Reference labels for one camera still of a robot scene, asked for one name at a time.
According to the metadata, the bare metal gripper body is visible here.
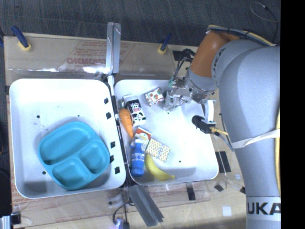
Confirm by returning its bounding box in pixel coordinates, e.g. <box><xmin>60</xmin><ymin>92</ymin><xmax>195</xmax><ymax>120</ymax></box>
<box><xmin>169</xmin><ymin>77</ymin><xmax>217</xmax><ymax>105</ymax></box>

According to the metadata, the white carton with red fruit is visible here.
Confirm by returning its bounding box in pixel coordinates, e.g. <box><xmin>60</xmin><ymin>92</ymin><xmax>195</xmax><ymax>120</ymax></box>
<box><xmin>144</xmin><ymin>87</ymin><xmax>166</xmax><ymax>107</ymax></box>

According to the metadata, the black and white cow carton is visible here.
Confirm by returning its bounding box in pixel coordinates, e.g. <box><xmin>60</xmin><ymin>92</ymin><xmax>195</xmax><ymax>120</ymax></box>
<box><xmin>122</xmin><ymin>95</ymin><xmax>147</xmax><ymax>128</ymax></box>

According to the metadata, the white plastic tray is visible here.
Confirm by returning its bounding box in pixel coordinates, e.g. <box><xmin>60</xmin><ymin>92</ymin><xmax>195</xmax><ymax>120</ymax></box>
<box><xmin>9</xmin><ymin>78</ymin><xmax>127</xmax><ymax>199</ymax></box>
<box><xmin>113</xmin><ymin>79</ymin><xmax>220</xmax><ymax>187</ymax></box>

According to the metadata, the orange and white carton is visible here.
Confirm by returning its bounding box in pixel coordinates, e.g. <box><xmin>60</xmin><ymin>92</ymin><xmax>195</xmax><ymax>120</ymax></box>
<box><xmin>132</xmin><ymin>126</ymin><xmax>153</xmax><ymax>148</ymax></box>

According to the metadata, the orange carrot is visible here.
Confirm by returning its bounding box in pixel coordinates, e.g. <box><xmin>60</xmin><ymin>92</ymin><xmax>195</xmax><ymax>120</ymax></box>
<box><xmin>119</xmin><ymin>107</ymin><xmax>135</xmax><ymax>139</ymax></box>

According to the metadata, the yellow patterned carton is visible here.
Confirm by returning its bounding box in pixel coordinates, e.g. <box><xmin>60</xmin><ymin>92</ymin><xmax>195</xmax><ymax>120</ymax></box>
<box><xmin>144</xmin><ymin>137</ymin><xmax>172</xmax><ymax>163</ymax></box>

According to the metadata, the brown cardboard board red print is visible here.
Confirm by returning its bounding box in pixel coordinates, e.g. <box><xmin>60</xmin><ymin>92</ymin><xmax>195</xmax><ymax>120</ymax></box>
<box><xmin>3</xmin><ymin>32</ymin><xmax>250</xmax><ymax>229</ymax></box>

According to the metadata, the blue bottle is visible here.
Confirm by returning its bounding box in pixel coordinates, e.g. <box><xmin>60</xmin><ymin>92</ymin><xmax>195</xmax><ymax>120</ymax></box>
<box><xmin>129</xmin><ymin>138</ymin><xmax>147</xmax><ymax>177</ymax></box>

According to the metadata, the yellow banana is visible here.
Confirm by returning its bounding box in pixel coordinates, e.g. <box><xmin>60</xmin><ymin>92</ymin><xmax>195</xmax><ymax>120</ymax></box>
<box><xmin>144</xmin><ymin>153</ymin><xmax>176</xmax><ymax>182</ymax></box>

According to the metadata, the blue divided plate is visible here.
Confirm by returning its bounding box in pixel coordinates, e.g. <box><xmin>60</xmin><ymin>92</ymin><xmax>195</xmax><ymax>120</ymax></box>
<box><xmin>37</xmin><ymin>121</ymin><xmax>111</xmax><ymax>191</ymax></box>

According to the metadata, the black cylinder on white bracket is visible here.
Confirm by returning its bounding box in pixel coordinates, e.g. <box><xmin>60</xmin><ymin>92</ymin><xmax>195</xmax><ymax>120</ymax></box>
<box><xmin>191</xmin><ymin>99</ymin><xmax>217</xmax><ymax>135</ymax></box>

